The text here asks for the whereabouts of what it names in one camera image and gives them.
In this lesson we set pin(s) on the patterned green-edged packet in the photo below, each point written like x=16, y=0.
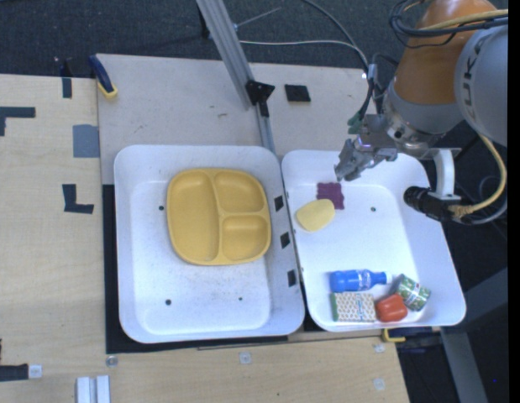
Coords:
x=354, y=307

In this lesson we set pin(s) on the white plastic tray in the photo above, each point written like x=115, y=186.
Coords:
x=369, y=242
x=201, y=292

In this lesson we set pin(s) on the yellow divided plate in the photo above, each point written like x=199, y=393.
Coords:
x=196, y=216

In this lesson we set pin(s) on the black cylinder on white bracket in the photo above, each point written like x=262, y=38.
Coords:
x=432, y=204

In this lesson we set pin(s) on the purple square biscuit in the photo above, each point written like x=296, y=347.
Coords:
x=334, y=191

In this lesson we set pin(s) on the black square pad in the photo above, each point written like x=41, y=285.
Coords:
x=297, y=93

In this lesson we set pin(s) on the yellow oval toy food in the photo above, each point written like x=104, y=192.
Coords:
x=315, y=216

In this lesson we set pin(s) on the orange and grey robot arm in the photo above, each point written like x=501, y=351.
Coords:
x=432, y=69

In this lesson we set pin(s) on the orange rounded block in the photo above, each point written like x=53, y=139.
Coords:
x=391, y=308

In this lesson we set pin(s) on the blue plastic bottle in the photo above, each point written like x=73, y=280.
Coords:
x=348, y=280

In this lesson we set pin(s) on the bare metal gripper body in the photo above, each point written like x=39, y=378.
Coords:
x=381, y=134

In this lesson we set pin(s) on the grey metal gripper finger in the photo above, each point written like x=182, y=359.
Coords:
x=344, y=160
x=358, y=167

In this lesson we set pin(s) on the green and white can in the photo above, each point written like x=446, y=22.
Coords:
x=414, y=294

